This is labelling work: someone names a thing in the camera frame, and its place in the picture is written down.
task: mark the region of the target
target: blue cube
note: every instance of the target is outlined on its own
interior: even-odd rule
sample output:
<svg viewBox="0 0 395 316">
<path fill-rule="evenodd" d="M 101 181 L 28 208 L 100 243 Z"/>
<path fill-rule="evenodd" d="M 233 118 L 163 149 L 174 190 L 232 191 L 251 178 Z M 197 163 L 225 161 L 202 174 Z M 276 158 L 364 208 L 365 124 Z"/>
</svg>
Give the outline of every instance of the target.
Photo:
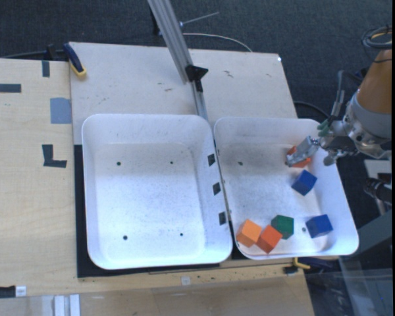
<svg viewBox="0 0 395 316">
<path fill-rule="evenodd" d="M 312 238 L 324 236 L 333 230 L 327 214 L 313 217 L 307 221 L 305 225 L 307 226 Z"/>
<path fill-rule="evenodd" d="M 303 170 L 295 179 L 291 187 L 301 195 L 305 196 L 314 187 L 316 180 L 317 178 L 313 176 L 310 172 Z"/>
</svg>

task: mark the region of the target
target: red-orange block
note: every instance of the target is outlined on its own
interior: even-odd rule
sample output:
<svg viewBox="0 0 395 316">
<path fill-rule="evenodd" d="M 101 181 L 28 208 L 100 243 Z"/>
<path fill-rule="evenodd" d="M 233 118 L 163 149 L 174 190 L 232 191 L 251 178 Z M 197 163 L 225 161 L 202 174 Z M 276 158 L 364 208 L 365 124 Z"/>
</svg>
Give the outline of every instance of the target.
<svg viewBox="0 0 395 316">
<path fill-rule="evenodd" d="M 297 151 L 297 148 L 295 146 L 293 146 L 291 149 L 288 150 L 287 155 L 292 155 L 296 151 Z M 303 168 L 310 162 L 311 162 L 311 158 L 308 157 L 308 158 L 304 159 L 303 161 L 299 161 L 298 163 L 292 165 L 292 167 Z"/>
<path fill-rule="evenodd" d="M 261 231 L 261 226 L 249 219 L 246 219 L 236 233 L 236 240 L 246 247 L 252 247 L 259 239 Z"/>
<path fill-rule="evenodd" d="M 269 253 L 275 248 L 281 238 L 282 234 L 271 225 L 268 225 L 263 230 L 262 234 L 256 242 L 256 245 L 265 253 Z"/>
</svg>

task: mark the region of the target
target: cube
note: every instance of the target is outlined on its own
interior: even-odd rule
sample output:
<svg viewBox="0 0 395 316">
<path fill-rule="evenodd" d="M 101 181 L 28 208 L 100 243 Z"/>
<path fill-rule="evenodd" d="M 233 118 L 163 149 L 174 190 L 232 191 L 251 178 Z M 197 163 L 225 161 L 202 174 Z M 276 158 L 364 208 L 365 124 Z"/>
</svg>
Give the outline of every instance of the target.
<svg viewBox="0 0 395 316">
<path fill-rule="evenodd" d="M 328 215 L 318 215 L 308 220 L 305 224 L 312 238 L 324 236 L 333 230 Z"/>
<path fill-rule="evenodd" d="M 292 155 L 294 152 L 297 151 L 297 148 L 295 146 L 293 146 L 291 149 L 288 150 L 287 155 Z M 292 167 L 299 167 L 299 168 L 303 168 L 305 167 L 307 164 L 309 164 L 311 162 L 311 158 L 307 157 L 306 159 L 304 159 L 303 161 L 299 161 L 298 163 L 295 163 L 294 165 L 292 165 Z"/>
<path fill-rule="evenodd" d="M 294 234 L 294 219 L 285 217 L 284 215 L 277 215 L 271 221 L 271 226 L 282 234 L 282 238 L 287 240 Z"/>
<path fill-rule="evenodd" d="M 261 226 L 249 219 L 246 219 L 236 233 L 236 240 L 246 247 L 252 247 L 259 239 L 261 231 Z"/>
<path fill-rule="evenodd" d="M 282 234 L 271 225 L 268 225 L 261 233 L 256 245 L 265 253 L 269 253 L 275 248 L 281 238 Z"/>
<path fill-rule="evenodd" d="M 301 195 L 305 196 L 314 187 L 316 180 L 317 178 L 313 176 L 309 171 L 303 170 L 295 179 L 291 187 Z"/>
</svg>

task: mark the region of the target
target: wooden table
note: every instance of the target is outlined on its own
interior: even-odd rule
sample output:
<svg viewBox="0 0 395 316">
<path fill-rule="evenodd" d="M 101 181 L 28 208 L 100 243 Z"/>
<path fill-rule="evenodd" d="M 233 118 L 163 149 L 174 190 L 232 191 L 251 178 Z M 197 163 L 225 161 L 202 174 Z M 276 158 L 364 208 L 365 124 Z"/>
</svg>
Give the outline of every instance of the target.
<svg viewBox="0 0 395 316">
<path fill-rule="evenodd" d="M 233 80 L 229 76 L 231 65 L 230 70 L 223 68 L 222 58 L 251 61 L 251 53 L 192 50 L 192 55 L 203 66 L 207 64 L 210 71 L 216 71 L 213 77 L 208 74 L 205 81 L 208 85 L 218 81 L 216 86 L 220 85 L 217 76 L 227 82 Z M 261 62 L 279 62 L 274 54 L 254 53 L 254 57 Z M 192 286 L 281 278 L 289 282 L 287 284 L 297 300 L 305 305 L 308 315 L 313 314 L 302 271 L 293 277 L 284 275 L 283 267 L 290 265 L 291 259 L 229 259 L 219 268 L 206 270 L 78 278 L 73 125 L 52 124 L 50 120 L 50 99 L 71 99 L 70 85 L 74 75 L 67 62 L 48 64 L 49 76 L 43 76 L 46 72 L 41 61 L 0 59 L 0 84 L 20 84 L 21 91 L 0 92 L 0 286 L 25 286 L 27 296 L 43 296 L 179 287 L 184 283 L 184 277 L 189 277 Z M 258 109 L 247 112 L 260 115 L 264 111 L 267 117 L 296 117 L 282 66 L 279 63 L 274 68 L 266 68 L 266 75 L 258 76 L 256 69 L 250 78 L 259 89 L 267 91 L 263 98 L 268 97 L 265 103 L 269 108 L 264 109 L 264 103 L 259 102 Z M 229 92 L 234 92 L 237 87 L 243 88 L 247 83 L 246 71 L 237 70 L 235 74 L 238 84 L 231 84 Z M 217 107 L 219 93 L 216 88 L 207 88 L 205 92 L 210 121 L 213 122 L 216 117 L 225 115 L 226 108 Z M 272 97 L 282 100 L 280 107 L 275 106 Z M 67 161 L 65 168 L 43 165 L 44 144 L 53 145 L 53 158 Z"/>
</svg>

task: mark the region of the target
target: empty white tray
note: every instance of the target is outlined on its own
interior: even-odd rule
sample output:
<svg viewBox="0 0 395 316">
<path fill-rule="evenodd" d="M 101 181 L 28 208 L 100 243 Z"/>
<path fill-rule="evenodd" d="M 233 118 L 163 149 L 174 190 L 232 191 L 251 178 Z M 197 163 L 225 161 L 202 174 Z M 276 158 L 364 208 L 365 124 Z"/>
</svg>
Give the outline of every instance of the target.
<svg viewBox="0 0 395 316">
<path fill-rule="evenodd" d="M 209 123 L 97 114 L 82 126 L 88 253 L 104 269 L 220 263 L 232 250 Z"/>
<path fill-rule="evenodd" d="M 302 169 L 285 165 L 286 152 L 311 135 L 319 123 L 294 118 L 220 118 L 214 127 L 234 234 L 250 219 L 265 228 L 277 215 L 294 218 L 294 235 L 280 240 L 268 254 L 257 246 L 240 251 L 251 259 L 348 255 L 358 247 L 358 234 L 336 165 L 324 166 L 320 149 L 305 167 L 317 177 L 303 196 L 291 185 Z M 311 238 L 305 222 L 327 214 L 333 231 Z"/>
</svg>

